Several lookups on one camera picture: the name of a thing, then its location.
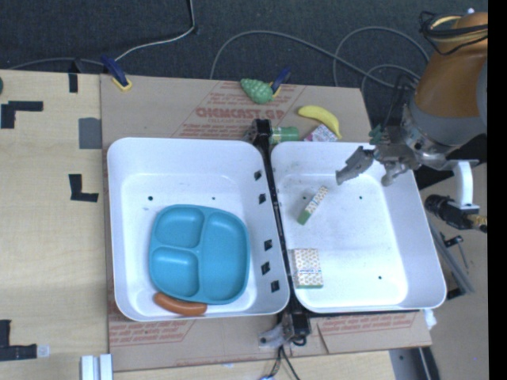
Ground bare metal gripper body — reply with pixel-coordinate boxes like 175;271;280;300
373;127;451;174

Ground pink and white carton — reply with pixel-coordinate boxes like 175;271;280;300
303;123;339;143

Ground green and white carton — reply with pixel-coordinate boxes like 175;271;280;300
296;184;330;226

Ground yellow banana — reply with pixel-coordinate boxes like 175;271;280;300
297;104;343;140

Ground green can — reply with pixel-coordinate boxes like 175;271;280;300
269;125;301;146

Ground white plastic tray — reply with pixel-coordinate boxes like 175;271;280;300
105;136;292;323
269;140;448;315

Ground green grapes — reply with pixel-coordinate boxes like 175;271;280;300
239;78;276;105

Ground blue divided plate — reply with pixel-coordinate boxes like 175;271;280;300
147;203;252;306

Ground brown cardboard board red print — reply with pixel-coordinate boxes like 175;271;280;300
99;73;433;373

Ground orange sausage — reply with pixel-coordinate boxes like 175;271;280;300
153;291;209;317

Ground black cylinder on white bracket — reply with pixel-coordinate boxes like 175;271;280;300
424;160;482;231

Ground black block with thin wires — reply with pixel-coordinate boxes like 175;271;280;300
276;310;312;347
242;118;274;145

